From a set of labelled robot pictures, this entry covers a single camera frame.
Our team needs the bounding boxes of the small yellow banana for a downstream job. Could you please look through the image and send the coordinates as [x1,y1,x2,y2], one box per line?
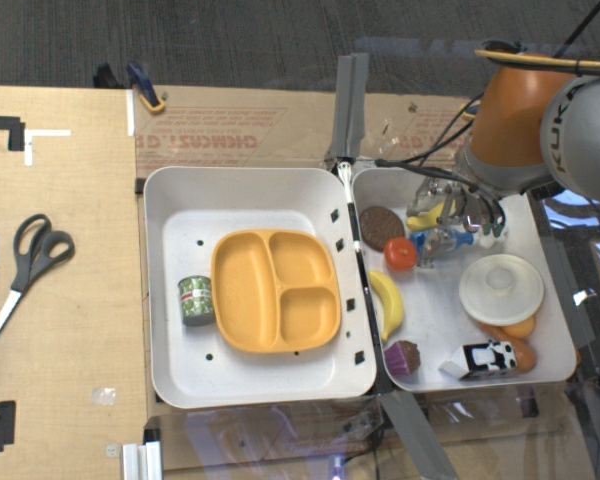
[405,201,456,233]

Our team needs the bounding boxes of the purple cupcake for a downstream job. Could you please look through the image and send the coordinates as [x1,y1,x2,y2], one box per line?
[383,339,422,377]

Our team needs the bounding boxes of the orange divided plate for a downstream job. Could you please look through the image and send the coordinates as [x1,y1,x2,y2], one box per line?
[210,228,343,354]

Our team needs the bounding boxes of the black and white carton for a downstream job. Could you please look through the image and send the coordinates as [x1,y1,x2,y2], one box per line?
[438,340,519,382]

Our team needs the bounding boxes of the red tomato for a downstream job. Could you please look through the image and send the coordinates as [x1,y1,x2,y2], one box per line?
[383,236,419,272]

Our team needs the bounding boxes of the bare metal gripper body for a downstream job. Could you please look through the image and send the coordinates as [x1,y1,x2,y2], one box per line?
[407,176,505,235]

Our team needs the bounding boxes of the brown round biscuit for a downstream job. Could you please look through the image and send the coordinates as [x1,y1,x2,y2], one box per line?
[358,205,406,253]

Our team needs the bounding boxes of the white round lid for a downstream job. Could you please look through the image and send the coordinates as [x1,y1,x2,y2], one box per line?
[458,253,546,327]

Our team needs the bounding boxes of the blue and white bottle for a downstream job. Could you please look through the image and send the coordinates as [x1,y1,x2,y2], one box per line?
[408,228,507,257]

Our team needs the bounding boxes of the green patterned can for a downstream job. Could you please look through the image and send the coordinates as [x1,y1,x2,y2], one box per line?
[177,274,216,327]

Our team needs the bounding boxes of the grey handled scissors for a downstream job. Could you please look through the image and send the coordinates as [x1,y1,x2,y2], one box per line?
[0,212,76,354]

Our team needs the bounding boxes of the brown cardboard board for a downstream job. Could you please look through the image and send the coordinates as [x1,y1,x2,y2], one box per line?
[132,85,581,472]

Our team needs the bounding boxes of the white plastic tray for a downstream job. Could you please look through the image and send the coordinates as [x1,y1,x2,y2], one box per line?
[143,166,379,410]
[350,167,579,394]

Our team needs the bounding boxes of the large yellow banana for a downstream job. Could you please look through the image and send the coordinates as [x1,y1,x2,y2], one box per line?
[367,269,405,344]

